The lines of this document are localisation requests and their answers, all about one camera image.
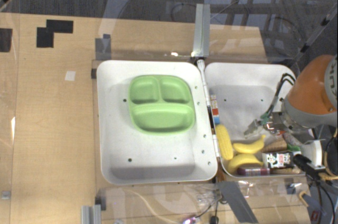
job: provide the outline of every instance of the green plate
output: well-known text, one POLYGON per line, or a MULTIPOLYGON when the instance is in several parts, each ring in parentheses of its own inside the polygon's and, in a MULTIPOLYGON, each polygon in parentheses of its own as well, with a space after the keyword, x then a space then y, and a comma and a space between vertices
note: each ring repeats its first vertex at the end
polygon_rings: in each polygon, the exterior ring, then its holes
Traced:
POLYGON ((174 76, 140 76, 129 86, 129 111, 143 133, 181 133, 195 124, 195 109, 187 83, 174 76))

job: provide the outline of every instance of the wooden table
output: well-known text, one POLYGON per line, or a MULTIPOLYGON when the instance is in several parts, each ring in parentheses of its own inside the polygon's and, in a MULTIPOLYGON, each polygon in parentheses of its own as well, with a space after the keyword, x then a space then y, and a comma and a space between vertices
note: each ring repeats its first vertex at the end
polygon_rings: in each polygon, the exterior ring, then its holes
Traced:
MULTIPOLYGON (((0 13, 0 27, 4 25, 1 22, 4 16, 0 13)), ((0 220, 3 223, 10 220, 10 224, 80 223, 81 206, 92 206, 96 195, 90 75, 95 38, 110 34, 111 49, 120 56, 133 54, 137 58, 145 52, 189 56, 194 24, 24 14, 12 14, 9 19, 20 23, 20 55, 11 215, 6 214, 7 219, 5 216, 0 220), (36 28, 46 27, 47 19, 74 21, 73 33, 55 33, 54 48, 37 48, 36 28), (74 79, 66 78, 67 73, 74 72, 74 79)), ((257 28, 215 26, 210 41, 211 54, 231 58, 245 53, 266 61, 257 28)), ((156 195, 148 198, 154 201, 156 195)), ((175 194, 169 196, 175 200, 175 194)), ((133 200, 142 202, 137 194, 133 200)), ((8 211, 6 206, 0 203, 0 210, 8 211)), ((308 223, 307 211, 299 201, 284 202, 278 208, 257 208, 254 212, 261 223, 271 223, 276 214, 280 223, 288 220, 308 223)), ((227 223, 237 223, 229 208, 221 210, 221 218, 222 214, 227 223)), ((165 221, 147 216, 125 223, 165 221)))

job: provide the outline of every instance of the silver bracket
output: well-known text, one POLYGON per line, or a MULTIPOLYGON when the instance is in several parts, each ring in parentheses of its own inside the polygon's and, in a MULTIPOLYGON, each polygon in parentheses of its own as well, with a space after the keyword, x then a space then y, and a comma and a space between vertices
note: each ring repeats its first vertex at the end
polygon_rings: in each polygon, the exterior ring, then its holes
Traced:
POLYGON ((195 36, 191 57, 209 56, 210 4, 196 5, 195 36))
POLYGON ((101 224, 101 205, 82 206, 81 224, 101 224))

